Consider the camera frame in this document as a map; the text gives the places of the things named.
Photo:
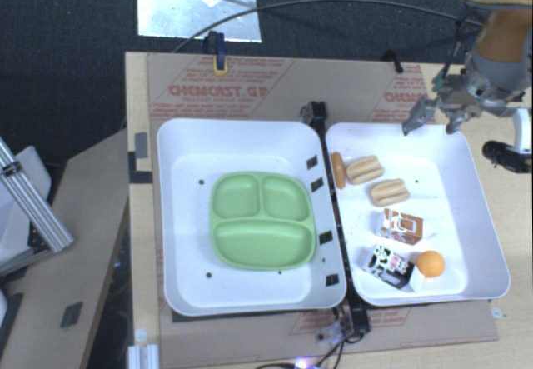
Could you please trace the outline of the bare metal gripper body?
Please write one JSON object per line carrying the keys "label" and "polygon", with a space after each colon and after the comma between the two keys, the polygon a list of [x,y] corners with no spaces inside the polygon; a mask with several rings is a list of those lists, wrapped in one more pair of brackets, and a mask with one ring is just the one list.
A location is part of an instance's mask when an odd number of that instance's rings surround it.
{"label": "bare metal gripper body", "polygon": [[437,110],[448,118],[471,119],[487,112],[496,117],[511,117],[508,107],[512,92],[502,90],[484,77],[474,74],[438,73],[432,79],[434,99],[426,101],[426,118]]}

